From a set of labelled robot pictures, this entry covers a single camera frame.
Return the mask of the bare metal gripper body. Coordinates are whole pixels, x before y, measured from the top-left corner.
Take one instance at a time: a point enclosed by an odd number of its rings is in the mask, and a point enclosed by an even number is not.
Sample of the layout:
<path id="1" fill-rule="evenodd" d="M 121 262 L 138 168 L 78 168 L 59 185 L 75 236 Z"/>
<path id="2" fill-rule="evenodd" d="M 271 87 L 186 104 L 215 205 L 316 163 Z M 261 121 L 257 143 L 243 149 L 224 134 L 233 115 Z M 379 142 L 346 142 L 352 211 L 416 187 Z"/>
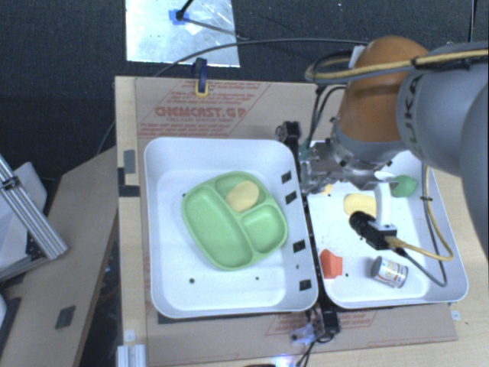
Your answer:
<path id="1" fill-rule="evenodd" d="M 326 185 L 348 182 L 359 190 L 373 190 L 378 184 L 386 183 L 394 188 L 399 184 L 393 177 L 379 177 L 381 165 L 359 161 L 348 151 L 335 152 L 327 143 L 315 143 L 300 152 L 300 189 L 302 194 L 317 194 Z"/>

